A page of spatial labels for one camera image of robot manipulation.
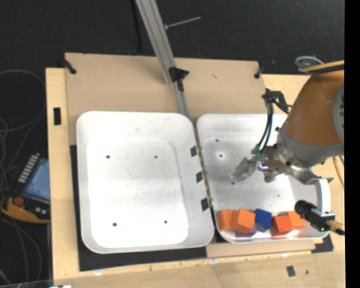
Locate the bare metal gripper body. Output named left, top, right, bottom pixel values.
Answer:
left=256, top=144, right=322, bottom=186

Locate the white plastic tray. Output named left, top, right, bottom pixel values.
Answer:
left=195, top=113, right=332, bottom=244
left=75, top=110, right=215, bottom=255

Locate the blue cube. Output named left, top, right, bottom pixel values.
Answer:
left=254, top=208, right=273, bottom=232

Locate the orange cube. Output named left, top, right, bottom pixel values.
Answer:
left=232, top=208, right=257, bottom=235
left=286, top=211, right=307, bottom=229
left=271, top=215, right=293, bottom=238
left=217, top=210, right=238, bottom=232

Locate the pale wood board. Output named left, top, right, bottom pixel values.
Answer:
left=64, top=52, right=325, bottom=259

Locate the black cylinder on white bracket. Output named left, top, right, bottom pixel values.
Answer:
left=294, top=177, right=337, bottom=233

